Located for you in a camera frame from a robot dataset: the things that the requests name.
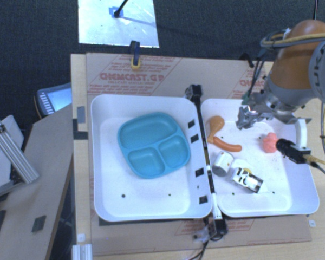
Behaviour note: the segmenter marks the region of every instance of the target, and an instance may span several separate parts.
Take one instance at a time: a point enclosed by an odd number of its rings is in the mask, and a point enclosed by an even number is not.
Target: metal pole
[[[117,11],[114,12],[114,17],[118,18],[120,11],[123,9],[123,7],[125,6],[126,2],[128,2],[128,0],[124,0],[123,3],[120,5],[120,7],[118,8]]]

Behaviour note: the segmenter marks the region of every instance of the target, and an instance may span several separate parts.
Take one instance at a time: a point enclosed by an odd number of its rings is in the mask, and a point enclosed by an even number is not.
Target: white tray
[[[241,100],[208,99],[204,101],[201,111],[206,135],[210,131],[209,119],[220,115],[225,120],[225,126],[216,136],[223,137],[222,140],[230,144],[242,145],[242,150],[233,152],[232,155],[248,162],[251,165],[252,174],[263,179],[269,191],[254,193],[232,182],[230,176],[219,177],[214,174],[217,203],[221,211],[230,217],[314,213],[319,207],[319,197],[309,166],[295,164],[288,158],[283,158],[279,151],[265,153],[262,148],[262,139],[269,132],[276,133],[279,139],[296,142],[295,126],[285,125],[273,119],[257,122],[254,127],[240,131],[235,123],[240,106]],[[208,150],[211,163],[213,163],[221,149],[208,144]]]
[[[144,179],[127,164],[117,133],[124,122],[154,112],[163,112],[175,119],[188,140],[191,157],[175,172]],[[104,94],[92,101],[91,120],[94,204],[102,219],[118,222],[202,218],[210,213],[210,187],[198,115],[192,102],[175,97]],[[196,134],[199,140],[191,143],[191,137]],[[200,168],[204,169],[204,174],[196,177],[196,170]]]

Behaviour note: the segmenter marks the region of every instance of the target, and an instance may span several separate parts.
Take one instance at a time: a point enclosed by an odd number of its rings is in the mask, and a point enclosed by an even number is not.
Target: orange sausage
[[[213,137],[213,142],[219,148],[229,152],[240,152],[242,150],[241,145],[230,145],[227,142],[220,140],[217,136]]]

